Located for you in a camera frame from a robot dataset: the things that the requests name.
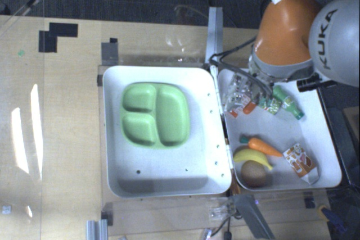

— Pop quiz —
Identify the white plastic tray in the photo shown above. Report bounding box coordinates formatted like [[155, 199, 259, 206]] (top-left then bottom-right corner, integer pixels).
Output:
[[102, 65, 233, 199], [218, 67, 343, 192]]

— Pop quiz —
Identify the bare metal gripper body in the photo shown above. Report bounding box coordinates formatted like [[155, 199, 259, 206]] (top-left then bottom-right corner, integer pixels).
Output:
[[224, 64, 275, 110]]

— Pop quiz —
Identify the green bottle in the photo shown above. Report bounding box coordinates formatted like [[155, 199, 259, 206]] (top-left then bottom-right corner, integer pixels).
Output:
[[272, 85, 305, 121]]

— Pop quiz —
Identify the brown kiwi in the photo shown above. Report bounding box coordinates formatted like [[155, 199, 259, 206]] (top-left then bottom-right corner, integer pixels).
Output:
[[240, 160, 268, 188]]

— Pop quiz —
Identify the orange carrot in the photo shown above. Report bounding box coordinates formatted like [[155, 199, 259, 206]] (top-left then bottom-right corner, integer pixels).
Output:
[[239, 135, 283, 158]]

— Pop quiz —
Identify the green divided plate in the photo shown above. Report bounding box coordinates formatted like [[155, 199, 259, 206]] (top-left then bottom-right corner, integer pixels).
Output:
[[120, 82, 191, 150]]

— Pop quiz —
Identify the black cylinder on white bracket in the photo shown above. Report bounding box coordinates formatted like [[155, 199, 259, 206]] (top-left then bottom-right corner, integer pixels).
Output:
[[297, 73, 323, 93]]

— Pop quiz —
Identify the green and white packet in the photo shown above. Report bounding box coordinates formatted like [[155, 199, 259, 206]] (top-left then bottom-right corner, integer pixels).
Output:
[[258, 96, 283, 116]]

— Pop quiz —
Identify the small orange and white carton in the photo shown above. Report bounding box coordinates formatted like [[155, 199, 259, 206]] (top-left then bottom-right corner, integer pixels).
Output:
[[227, 93, 252, 119]]

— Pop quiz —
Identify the yellow banana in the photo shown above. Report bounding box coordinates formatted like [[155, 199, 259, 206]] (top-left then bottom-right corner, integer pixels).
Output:
[[232, 148, 274, 171]]

